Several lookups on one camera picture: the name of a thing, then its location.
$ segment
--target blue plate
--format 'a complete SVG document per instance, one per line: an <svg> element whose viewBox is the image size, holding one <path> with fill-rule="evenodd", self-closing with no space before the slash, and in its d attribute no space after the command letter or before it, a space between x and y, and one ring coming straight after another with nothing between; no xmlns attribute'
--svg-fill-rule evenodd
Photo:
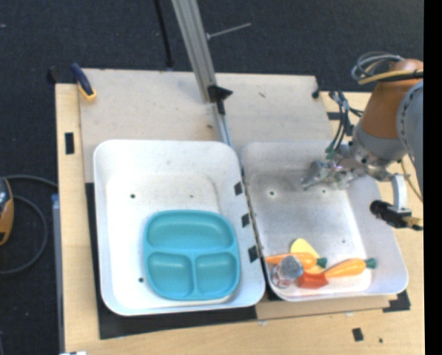
<svg viewBox="0 0 442 355"><path fill-rule="evenodd" d="M238 286L237 237L217 213L170 210L154 214L144 230L147 281L170 300L214 300Z"/></svg>

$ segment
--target black bracket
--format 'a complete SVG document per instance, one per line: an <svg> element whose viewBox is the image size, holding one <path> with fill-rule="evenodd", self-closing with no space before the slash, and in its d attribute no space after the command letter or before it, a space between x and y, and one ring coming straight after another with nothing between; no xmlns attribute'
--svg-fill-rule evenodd
<svg viewBox="0 0 442 355"><path fill-rule="evenodd" d="M216 85L212 85L212 86L207 87L207 93L209 93L209 99L213 103L217 103L219 114L225 115L226 108L224 106L224 100L226 98L228 98L229 96L231 96L231 94L233 94L234 92L229 89L225 89L225 88L222 88L222 87L219 87Z"/></svg>

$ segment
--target black floor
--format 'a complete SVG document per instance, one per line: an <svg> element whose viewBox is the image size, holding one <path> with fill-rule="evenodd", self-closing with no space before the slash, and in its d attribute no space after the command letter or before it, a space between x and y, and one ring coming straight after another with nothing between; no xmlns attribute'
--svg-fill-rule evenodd
<svg viewBox="0 0 442 355"><path fill-rule="evenodd" d="M369 90L350 78L372 50L423 59L424 0L198 0L208 33L252 26L210 41L216 72L316 75L322 89ZM161 0L174 70L190 70L170 0ZM166 54L153 0L0 0L0 175L57 180L53 87L47 71L71 81L69 66L164 70ZM52 227L40 183L13 181ZM38 216L17 203L0 268L38 250ZM0 333L5 353L57 354L53 236L41 259L0 276Z"/></svg>

